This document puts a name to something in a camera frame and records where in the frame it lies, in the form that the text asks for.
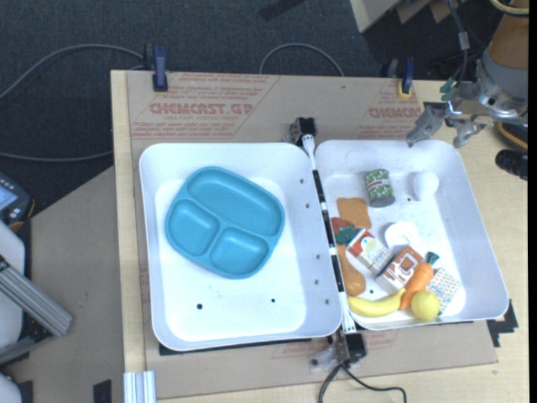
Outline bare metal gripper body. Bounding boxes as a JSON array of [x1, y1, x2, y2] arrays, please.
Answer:
[[449, 80, 529, 123]]

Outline red and white carton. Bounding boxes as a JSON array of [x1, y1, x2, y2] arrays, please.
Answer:
[[345, 228, 394, 277]]

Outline white patterned packet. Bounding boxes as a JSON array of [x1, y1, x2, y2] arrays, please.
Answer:
[[425, 267, 465, 315]]

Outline brown cardboard board red print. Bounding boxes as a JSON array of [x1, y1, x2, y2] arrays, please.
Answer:
[[125, 71, 500, 400]]

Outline orange bread slice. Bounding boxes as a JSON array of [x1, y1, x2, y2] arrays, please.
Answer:
[[336, 196, 373, 231]]

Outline green can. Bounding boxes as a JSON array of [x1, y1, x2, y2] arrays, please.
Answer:
[[362, 169, 397, 208]]

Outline red and green pizza slice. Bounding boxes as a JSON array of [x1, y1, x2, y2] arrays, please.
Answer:
[[331, 216, 358, 246]]

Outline white plastic tray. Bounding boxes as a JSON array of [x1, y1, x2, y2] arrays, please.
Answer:
[[313, 139, 510, 332], [138, 141, 344, 352]]

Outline orange carrot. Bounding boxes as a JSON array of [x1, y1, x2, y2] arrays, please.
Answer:
[[398, 251, 441, 311]]

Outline thin black and white rod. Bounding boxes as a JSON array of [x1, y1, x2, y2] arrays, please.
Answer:
[[301, 133, 358, 333]]

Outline brown and white carton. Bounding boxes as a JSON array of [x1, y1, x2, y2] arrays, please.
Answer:
[[374, 244, 425, 294]]

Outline yellow lemon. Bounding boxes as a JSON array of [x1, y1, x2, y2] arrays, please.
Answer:
[[410, 290, 441, 322]]

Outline white egg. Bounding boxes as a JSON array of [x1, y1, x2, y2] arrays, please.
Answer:
[[413, 170, 441, 202]]

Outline blue divided plate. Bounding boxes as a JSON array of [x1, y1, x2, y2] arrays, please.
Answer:
[[164, 165, 287, 280]]

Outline white flat rounded piece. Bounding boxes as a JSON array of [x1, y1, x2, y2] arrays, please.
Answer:
[[383, 221, 425, 252]]

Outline brown sausage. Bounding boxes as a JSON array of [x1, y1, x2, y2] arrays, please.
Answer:
[[335, 243, 368, 298]]

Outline yellow banana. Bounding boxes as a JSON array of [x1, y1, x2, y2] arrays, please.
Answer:
[[347, 287, 408, 319]]

